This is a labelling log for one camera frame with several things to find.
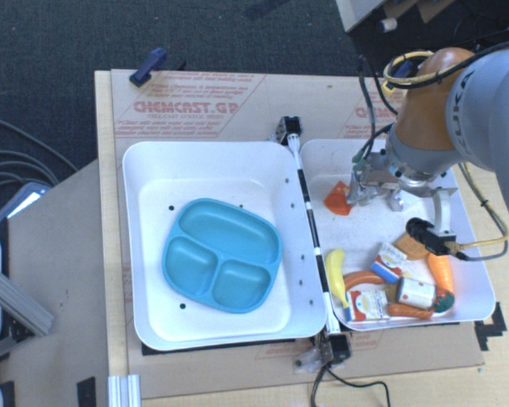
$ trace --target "yellow banana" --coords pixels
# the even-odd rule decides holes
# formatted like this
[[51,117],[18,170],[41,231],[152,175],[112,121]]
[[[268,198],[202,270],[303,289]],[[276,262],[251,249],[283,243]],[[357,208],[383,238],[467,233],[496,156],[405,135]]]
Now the yellow banana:
[[324,260],[324,267],[326,268],[330,293],[341,300],[344,308],[348,308],[349,302],[345,297],[345,282],[343,280],[343,272],[341,270],[344,258],[345,251],[341,248],[335,248]]

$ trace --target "blue clamp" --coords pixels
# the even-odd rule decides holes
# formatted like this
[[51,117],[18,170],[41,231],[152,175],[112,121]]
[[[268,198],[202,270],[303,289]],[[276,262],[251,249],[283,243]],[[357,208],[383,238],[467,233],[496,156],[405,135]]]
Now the blue clamp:
[[152,70],[160,70],[164,64],[168,53],[162,48],[155,48],[145,59],[142,66],[130,76],[130,81],[137,87],[143,86],[151,79],[149,74]]

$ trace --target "blue plate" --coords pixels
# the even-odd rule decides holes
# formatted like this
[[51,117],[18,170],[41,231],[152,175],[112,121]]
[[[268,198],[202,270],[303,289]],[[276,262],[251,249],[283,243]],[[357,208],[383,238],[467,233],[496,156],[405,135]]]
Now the blue plate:
[[165,279],[179,293],[217,309],[250,312],[271,291],[282,241],[267,220],[210,198],[177,216],[162,257]]

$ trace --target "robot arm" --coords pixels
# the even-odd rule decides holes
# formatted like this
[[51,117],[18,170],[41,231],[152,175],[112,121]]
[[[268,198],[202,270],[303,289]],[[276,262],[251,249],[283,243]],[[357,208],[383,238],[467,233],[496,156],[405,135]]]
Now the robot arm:
[[390,193],[399,209],[400,191],[438,194],[437,212],[445,198],[430,182],[470,162],[495,172],[509,210],[509,43],[479,54],[450,47],[427,55],[414,78],[393,79],[385,70],[388,81],[408,92],[385,149],[355,167],[349,203]]

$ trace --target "black floor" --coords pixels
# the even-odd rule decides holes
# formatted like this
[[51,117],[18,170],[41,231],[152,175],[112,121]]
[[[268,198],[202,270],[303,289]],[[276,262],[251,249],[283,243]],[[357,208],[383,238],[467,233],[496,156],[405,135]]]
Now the black floor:
[[[134,69],[156,47],[170,70],[356,75],[361,53],[380,71],[416,48],[509,39],[495,34],[509,27],[509,0],[457,0],[428,24],[414,8],[386,34],[381,18],[378,9],[347,34],[335,0],[0,0],[0,120],[81,168],[97,158],[94,71]],[[36,157],[60,181],[73,171],[3,125],[0,150]],[[31,173],[0,171],[15,167]],[[17,187],[0,186],[0,206]]]

